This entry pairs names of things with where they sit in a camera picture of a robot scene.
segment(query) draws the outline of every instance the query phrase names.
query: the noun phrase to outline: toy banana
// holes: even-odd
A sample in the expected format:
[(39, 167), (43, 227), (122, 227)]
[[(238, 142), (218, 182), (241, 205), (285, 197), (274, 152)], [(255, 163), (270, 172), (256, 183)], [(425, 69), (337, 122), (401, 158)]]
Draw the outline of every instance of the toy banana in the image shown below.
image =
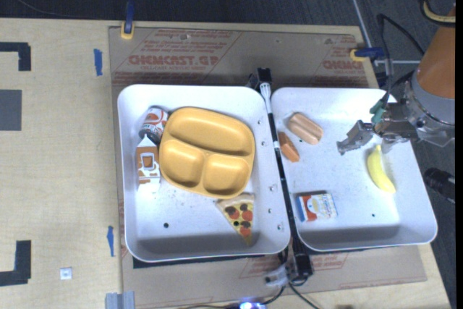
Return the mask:
[(383, 170), (383, 164), (381, 163), (381, 146), (377, 145), (375, 150), (368, 155), (367, 168), (370, 173), (372, 181), (378, 186), (380, 190), (395, 193), (396, 188), (394, 184), (386, 175)]

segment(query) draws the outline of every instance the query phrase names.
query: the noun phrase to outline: pizza slice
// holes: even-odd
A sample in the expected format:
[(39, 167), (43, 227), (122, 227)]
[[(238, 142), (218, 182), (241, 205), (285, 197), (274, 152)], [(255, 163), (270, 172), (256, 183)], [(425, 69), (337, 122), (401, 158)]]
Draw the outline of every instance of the pizza slice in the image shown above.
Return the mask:
[(254, 195), (242, 193), (235, 198), (220, 200), (216, 205), (234, 230), (251, 246)]

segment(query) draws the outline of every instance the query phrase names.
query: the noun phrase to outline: yellow plastic plate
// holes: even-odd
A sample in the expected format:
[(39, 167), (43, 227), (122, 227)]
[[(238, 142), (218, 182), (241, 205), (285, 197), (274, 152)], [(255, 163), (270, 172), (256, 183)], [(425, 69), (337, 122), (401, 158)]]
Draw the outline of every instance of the yellow plastic plate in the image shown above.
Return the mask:
[(249, 181), (255, 141), (243, 122), (218, 112), (186, 107), (167, 120), (159, 145), (164, 178), (184, 190), (233, 198)]

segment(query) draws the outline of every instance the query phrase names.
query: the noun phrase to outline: can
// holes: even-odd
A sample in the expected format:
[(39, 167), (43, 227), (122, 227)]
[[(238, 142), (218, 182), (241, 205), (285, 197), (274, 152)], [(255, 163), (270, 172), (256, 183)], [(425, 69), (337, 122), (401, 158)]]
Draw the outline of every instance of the can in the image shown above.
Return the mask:
[(161, 142), (161, 136), (166, 126), (166, 121), (169, 114), (159, 107), (150, 107), (143, 121), (142, 127), (138, 132), (140, 138), (144, 138), (145, 135), (150, 138), (156, 145)]

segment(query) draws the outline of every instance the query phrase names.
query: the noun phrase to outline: blue tape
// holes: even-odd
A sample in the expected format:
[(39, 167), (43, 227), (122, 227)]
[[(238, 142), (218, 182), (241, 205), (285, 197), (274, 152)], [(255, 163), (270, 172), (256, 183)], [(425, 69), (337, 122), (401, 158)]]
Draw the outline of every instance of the blue tape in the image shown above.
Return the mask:
[(113, 233), (113, 227), (109, 226), (108, 227), (108, 233), (106, 234), (106, 238), (108, 239), (108, 244), (109, 244), (109, 250), (111, 251), (111, 256), (114, 257), (114, 233)]
[(356, 57), (369, 57), (373, 59), (383, 58), (384, 51), (380, 46), (375, 46), (372, 48), (359, 49), (354, 52)]
[(129, 0), (127, 2), (127, 7), (125, 9), (124, 33), (126, 34), (130, 34), (132, 32), (132, 23), (133, 23), (134, 15), (135, 15), (135, 5), (133, 1)]
[(93, 54), (95, 55), (95, 70), (96, 76), (101, 76), (103, 72), (103, 52), (99, 49), (93, 49)]

